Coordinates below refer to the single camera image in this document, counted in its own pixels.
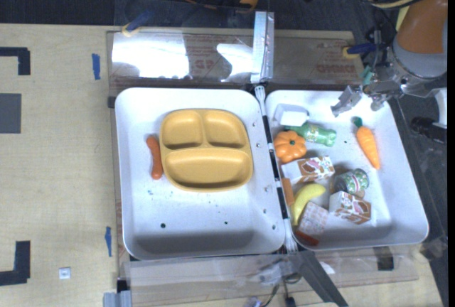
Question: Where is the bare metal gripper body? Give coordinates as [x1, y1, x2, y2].
[362, 63, 448, 98]

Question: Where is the orange carrot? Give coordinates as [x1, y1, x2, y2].
[351, 116, 382, 171]

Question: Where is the green bottle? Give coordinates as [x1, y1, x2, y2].
[284, 122, 338, 148]

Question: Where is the brown cardboard board red print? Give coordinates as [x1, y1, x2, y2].
[106, 29, 421, 288]

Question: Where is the orange pumpkin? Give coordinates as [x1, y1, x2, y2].
[272, 129, 308, 165]

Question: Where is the white and brown carton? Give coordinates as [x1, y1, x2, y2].
[280, 155, 336, 186]
[328, 190, 373, 226]

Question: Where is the green and white can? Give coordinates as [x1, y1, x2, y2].
[333, 168, 370, 195]

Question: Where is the thin black and white rod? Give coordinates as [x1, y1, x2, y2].
[253, 85, 298, 252]

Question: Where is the white plastic tray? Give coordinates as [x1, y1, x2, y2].
[264, 89, 430, 252]
[114, 86, 287, 261]

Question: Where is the yellow banana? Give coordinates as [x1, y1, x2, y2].
[290, 183, 328, 227]

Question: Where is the orange block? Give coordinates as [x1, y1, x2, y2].
[281, 177, 296, 208]

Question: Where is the orange and white checked packet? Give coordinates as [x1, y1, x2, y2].
[296, 200, 330, 237]

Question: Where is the red-orange flat piece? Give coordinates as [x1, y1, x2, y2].
[294, 229, 321, 247]

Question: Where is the yellow divided plate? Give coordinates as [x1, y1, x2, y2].
[159, 108, 255, 193]

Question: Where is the orange sausage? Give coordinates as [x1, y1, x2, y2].
[145, 134, 165, 181]

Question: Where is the black cylinder on white bracket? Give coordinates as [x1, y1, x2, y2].
[410, 87, 448, 144]

